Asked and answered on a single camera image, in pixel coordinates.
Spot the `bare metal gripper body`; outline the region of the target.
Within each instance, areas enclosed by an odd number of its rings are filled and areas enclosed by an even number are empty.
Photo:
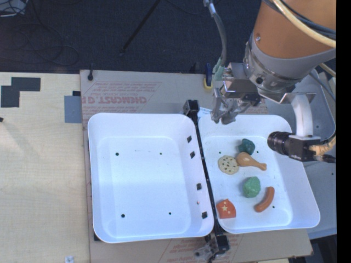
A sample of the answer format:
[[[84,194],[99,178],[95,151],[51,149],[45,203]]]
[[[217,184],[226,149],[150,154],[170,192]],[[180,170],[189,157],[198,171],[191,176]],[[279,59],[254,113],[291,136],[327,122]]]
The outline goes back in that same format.
[[[223,76],[221,93],[257,105],[261,98],[280,103],[302,79],[301,58],[277,58],[256,44],[247,44],[242,63],[234,63]]]

